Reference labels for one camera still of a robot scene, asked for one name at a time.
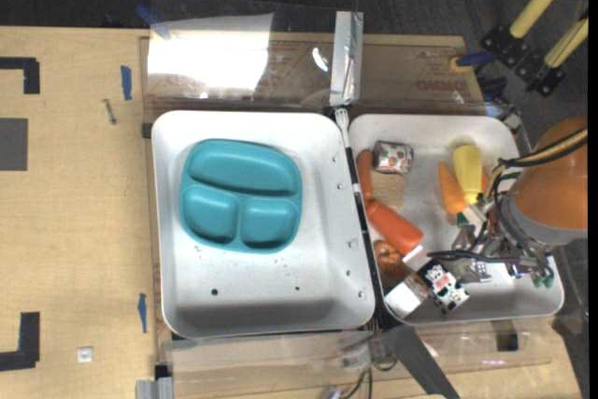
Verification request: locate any orange sausage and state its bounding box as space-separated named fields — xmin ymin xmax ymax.
xmin=356 ymin=150 xmax=376 ymax=203

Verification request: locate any white and brown carton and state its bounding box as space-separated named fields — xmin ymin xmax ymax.
xmin=383 ymin=271 xmax=434 ymax=320

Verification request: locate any blue divided plate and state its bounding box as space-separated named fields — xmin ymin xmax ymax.
xmin=178 ymin=137 xmax=305 ymax=255

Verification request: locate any orange carrot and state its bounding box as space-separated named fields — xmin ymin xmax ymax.
xmin=437 ymin=161 xmax=474 ymax=229

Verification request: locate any brown doughnut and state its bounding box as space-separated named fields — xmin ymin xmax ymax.
xmin=373 ymin=239 xmax=408 ymax=279

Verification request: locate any white carton with cow print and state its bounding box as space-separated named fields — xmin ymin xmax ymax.
xmin=421 ymin=260 xmax=471 ymax=315

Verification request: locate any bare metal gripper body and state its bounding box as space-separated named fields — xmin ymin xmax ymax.
xmin=451 ymin=221 xmax=552 ymax=270

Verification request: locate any orange bottle with white cap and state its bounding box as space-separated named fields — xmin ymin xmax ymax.
xmin=364 ymin=199 xmax=428 ymax=271

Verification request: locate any white can with red print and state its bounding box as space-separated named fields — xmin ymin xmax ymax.
xmin=371 ymin=139 xmax=416 ymax=175

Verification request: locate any white plastic tray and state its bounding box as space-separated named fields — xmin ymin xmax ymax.
xmin=149 ymin=108 xmax=377 ymax=339
xmin=347 ymin=112 xmax=565 ymax=326

